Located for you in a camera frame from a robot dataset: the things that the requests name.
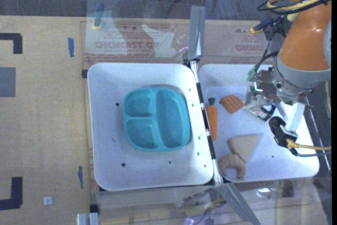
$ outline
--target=white tray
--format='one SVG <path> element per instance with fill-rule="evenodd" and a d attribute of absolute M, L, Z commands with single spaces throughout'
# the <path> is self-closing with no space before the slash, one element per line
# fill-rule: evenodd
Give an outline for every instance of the white tray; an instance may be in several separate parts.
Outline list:
<path fill-rule="evenodd" d="M 168 152 L 138 150 L 123 130 L 123 98 L 131 90 L 165 85 L 187 102 L 192 136 L 183 148 Z M 105 190 L 200 185 L 213 176 L 195 79 L 179 64 L 98 63 L 88 72 L 94 174 Z"/>
<path fill-rule="evenodd" d="M 220 104 L 220 99 L 227 95 L 236 95 L 243 101 L 249 82 L 247 73 L 252 65 L 238 64 L 208 64 L 200 68 L 199 79 L 206 105 L 208 98 L 216 98 L 215 106 L 219 112 L 219 125 L 217 139 L 214 141 L 214 150 L 217 159 L 230 153 L 227 145 L 228 138 L 242 135 L 260 134 L 260 140 L 254 149 L 250 159 L 246 163 L 244 178 L 236 178 L 234 169 L 227 170 L 227 180 L 231 182 L 267 181 L 289 178 L 312 177 L 318 173 L 319 161 L 317 157 L 301 158 L 290 153 L 286 148 L 278 146 L 274 135 L 270 131 L 268 122 L 265 122 L 252 113 L 240 109 L 230 114 Z M 293 107 L 281 104 L 285 115 L 282 118 L 287 121 L 287 115 Z M 281 116 L 276 109 L 273 116 Z M 312 140 L 303 118 L 297 133 L 297 143 L 312 145 Z M 298 149 L 301 154 L 314 154 L 314 150 Z"/>

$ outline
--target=toy carrot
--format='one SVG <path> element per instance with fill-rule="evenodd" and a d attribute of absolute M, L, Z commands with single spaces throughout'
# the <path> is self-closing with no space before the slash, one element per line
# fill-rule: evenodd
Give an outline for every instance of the toy carrot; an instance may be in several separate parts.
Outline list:
<path fill-rule="evenodd" d="M 207 118 L 212 133 L 213 140 L 216 140 L 217 133 L 217 108 L 214 106 L 215 98 L 209 98 L 209 106 L 206 108 Z"/>

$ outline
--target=teal bowl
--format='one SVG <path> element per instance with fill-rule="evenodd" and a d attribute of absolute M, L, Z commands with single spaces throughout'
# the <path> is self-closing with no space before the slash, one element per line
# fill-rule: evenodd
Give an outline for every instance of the teal bowl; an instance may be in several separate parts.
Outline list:
<path fill-rule="evenodd" d="M 129 143 L 144 151 L 173 151 L 191 137 L 185 99 L 163 87 L 129 92 L 123 101 L 123 123 Z"/>

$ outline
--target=small white square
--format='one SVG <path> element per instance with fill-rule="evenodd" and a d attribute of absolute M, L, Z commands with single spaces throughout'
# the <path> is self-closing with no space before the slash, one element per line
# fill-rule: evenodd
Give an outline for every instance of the small white square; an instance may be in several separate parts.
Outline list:
<path fill-rule="evenodd" d="M 43 202 L 45 206 L 50 206 L 51 204 L 53 204 L 53 197 L 44 197 L 43 198 Z"/>

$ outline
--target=green component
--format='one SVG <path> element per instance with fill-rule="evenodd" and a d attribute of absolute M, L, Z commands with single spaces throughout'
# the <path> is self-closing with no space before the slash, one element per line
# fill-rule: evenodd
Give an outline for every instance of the green component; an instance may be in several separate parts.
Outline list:
<path fill-rule="evenodd" d="M 210 98 L 209 98 L 209 103 L 210 103 L 210 105 L 214 105 L 214 103 L 215 103 L 215 98 L 210 97 Z"/>
<path fill-rule="evenodd" d="M 248 71 L 247 75 L 248 75 L 247 81 L 254 82 L 254 77 L 256 75 L 255 67 L 252 68 L 250 71 Z"/>

